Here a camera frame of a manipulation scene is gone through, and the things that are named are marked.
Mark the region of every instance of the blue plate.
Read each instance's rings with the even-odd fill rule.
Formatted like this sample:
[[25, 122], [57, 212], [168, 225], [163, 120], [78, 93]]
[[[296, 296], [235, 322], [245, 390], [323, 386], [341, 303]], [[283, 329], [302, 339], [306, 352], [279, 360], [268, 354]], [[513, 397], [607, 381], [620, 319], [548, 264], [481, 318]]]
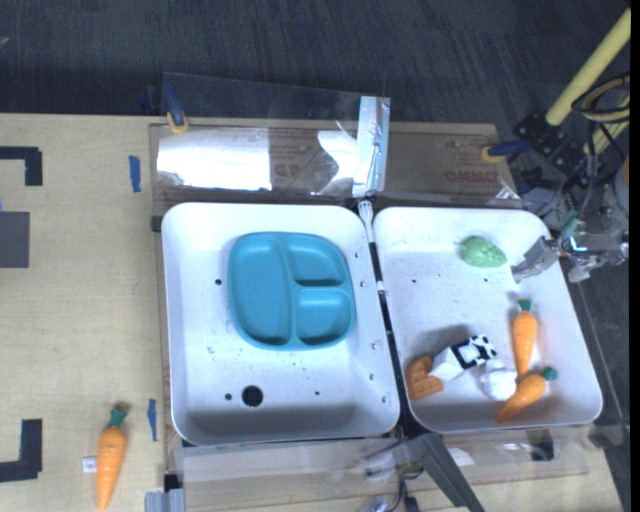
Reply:
[[316, 235], [240, 237], [229, 255], [227, 283], [236, 330], [256, 347], [328, 347], [345, 339], [355, 322], [347, 262]]

